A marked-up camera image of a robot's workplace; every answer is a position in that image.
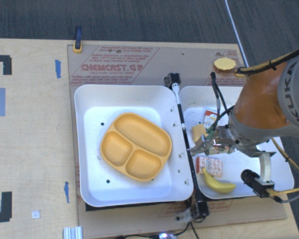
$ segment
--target wooden table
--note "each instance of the wooden table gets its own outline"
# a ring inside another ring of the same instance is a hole
[[[12,58],[12,75],[3,74],[0,62],[0,88],[5,88],[5,114],[0,116],[0,202],[2,192],[12,192],[12,218],[0,222],[0,239],[62,238],[64,227],[79,224],[67,57],[67,46],[72,43],[0,39],[0,55]],[[55,60],[61,62],[60,78]],[[197,233],[201,238],[298,239],[290,205],[284,204],[284,208],[287,219],[203,228]],[[37,210],[39,219],[33,213]],[[189,229],[178,238],[195,235]]]

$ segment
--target blue clamp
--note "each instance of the blue clamp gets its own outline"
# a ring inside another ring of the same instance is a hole
[[[82,27],[76,26],[75,32],[74,32],[74,43],[73,43],[73,52],[75,53],[81,53],[82,52]]]

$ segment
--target yellow lid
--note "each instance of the yellow lid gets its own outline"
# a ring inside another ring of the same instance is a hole
[[[162,128],[140,115],[124,113],[105,132],[100,151],[118,171],[149,181],[161,171],[171,148],[171,138]]]
[[[214,61],[214,65],[219,70],[231,70],[236,66],[236,62],[233,59],[230,58],[218,58]]]

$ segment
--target yellow round object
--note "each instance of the yellow round object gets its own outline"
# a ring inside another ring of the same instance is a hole
[[[236,66],[236,62],[233,59],[230,58],[218,58],[214,61],[214,65],[219,70],[231,70]]]

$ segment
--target yellow plate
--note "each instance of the yellow plate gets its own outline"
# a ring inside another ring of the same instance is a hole
[[[170,136],[162,128],[140,115],[124,113],[105,132],[100,151],[118,171],[149,181],[161,171],[171,148]]]

